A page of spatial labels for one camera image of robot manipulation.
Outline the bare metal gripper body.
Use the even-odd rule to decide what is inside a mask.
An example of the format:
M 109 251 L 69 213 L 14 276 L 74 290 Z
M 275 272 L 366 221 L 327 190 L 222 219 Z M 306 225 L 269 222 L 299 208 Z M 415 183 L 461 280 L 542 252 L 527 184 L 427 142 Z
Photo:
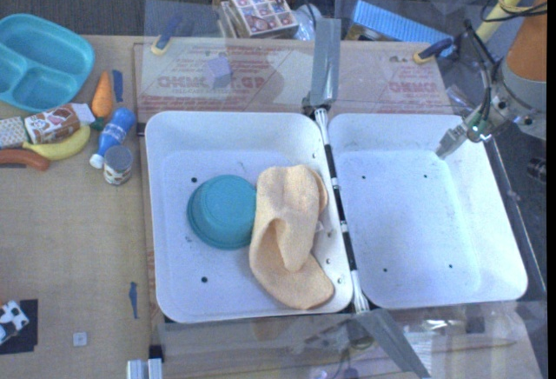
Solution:
M 519 131 L 546 140 L 546 114 L 529 109 L 510 95 L 496 95 L 486 90 L 479 106 L 462 123 L 464 137 L 474 143 L 487 141 L 510 124 Z

